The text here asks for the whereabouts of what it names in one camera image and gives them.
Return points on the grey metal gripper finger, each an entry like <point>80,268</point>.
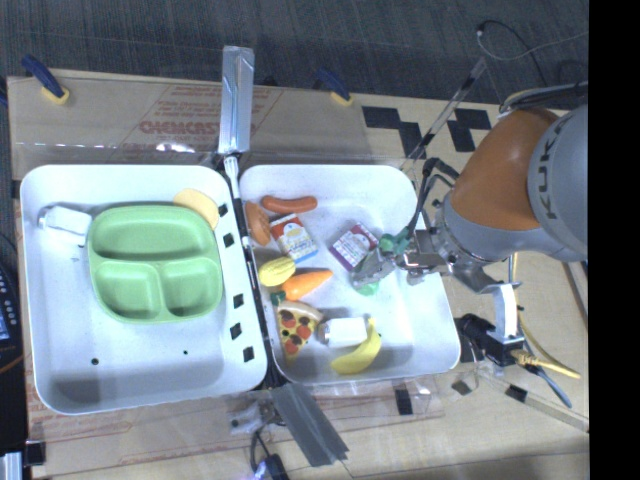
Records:
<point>384,260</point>
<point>364,274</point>

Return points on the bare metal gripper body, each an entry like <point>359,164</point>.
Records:
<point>425,255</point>

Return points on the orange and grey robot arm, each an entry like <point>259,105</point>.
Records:
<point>505,188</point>

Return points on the green round toy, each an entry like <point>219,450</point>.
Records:
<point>370,289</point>

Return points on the purple and white carton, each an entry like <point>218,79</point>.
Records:
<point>352,245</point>

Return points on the orange toy carrot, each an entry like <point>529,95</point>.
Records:
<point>305,284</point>

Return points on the white plastic tray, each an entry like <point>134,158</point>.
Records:
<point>410,328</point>
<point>150,368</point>

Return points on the red and white carton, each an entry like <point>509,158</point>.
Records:
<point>295,238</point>

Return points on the yellow banana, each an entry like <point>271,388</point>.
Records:
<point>362,355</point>

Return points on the toy pizza slice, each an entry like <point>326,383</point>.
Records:
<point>295,328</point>

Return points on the yellow toy corn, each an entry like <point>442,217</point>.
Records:
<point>276,271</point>

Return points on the orange toy sausage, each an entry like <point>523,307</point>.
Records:
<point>289,203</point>

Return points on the thin black and white rod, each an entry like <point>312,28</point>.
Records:
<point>248,258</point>

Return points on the orange toy bread bun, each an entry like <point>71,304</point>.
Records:
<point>258,223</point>

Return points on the yellow toy biscuit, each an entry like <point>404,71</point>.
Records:
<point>200,204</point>

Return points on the green divided plate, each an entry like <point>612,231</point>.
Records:
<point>150,248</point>

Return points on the brown cardboard board red print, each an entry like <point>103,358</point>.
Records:
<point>125,118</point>

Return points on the black cylinder on white bracket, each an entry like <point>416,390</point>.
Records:
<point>492,335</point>

